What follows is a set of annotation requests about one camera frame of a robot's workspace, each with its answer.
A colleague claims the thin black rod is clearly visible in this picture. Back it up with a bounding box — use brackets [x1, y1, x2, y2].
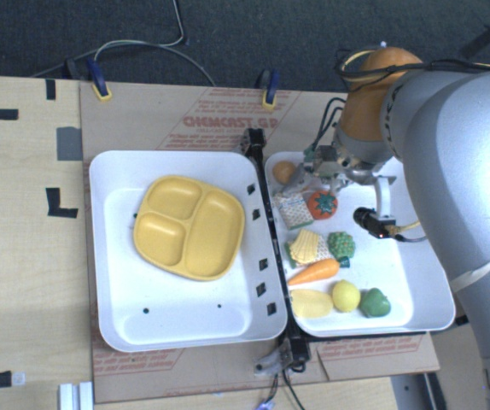
[251, 151, 300, 341]

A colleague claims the brown cardboard board red print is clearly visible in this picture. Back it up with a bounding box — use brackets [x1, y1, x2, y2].
[79, 80, 441, 404]

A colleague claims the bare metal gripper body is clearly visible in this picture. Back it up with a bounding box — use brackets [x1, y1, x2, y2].
[312, 144, 398, 188]

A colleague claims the black cylinder on white bracket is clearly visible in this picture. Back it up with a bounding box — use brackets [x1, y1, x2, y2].
[352, 175, 400, 240]

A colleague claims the green toy broccoli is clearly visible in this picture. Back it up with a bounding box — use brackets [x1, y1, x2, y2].
[326, 231, 357, 261]

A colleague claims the yellow toy corn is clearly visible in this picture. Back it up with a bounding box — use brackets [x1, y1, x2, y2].
[284, 228, 336, 270]

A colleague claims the yellow toy lemon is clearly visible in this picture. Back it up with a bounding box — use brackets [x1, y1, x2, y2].
[330, 279, 362, 313]

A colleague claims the orange toy carrot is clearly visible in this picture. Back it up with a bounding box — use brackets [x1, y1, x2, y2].
[286, 257, 352, 287]

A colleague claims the black block with wires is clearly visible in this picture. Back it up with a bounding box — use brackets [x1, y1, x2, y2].
[241, 127, 268, 159]
[276, 334, 312, 367]

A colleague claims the white patterned packet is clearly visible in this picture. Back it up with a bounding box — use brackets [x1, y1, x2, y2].
[271, 191, 315, 231]

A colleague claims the red toy tomato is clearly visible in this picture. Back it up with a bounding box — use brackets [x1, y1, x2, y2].
[306, 190, 340, 221]

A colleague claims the green toy pepper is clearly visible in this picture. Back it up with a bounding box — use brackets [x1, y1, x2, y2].
[359, 287, 392, 319]

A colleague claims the white plastic tray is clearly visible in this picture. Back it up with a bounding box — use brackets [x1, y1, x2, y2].
[88, 149, 289, 354]
[264, 150, 458, 338]

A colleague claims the yellow divided plate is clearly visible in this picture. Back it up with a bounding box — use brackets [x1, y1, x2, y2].
[131, 174, 247, 283]

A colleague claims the yellow toy potato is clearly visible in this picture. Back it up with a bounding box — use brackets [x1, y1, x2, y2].
[289, 288, 335, 319]

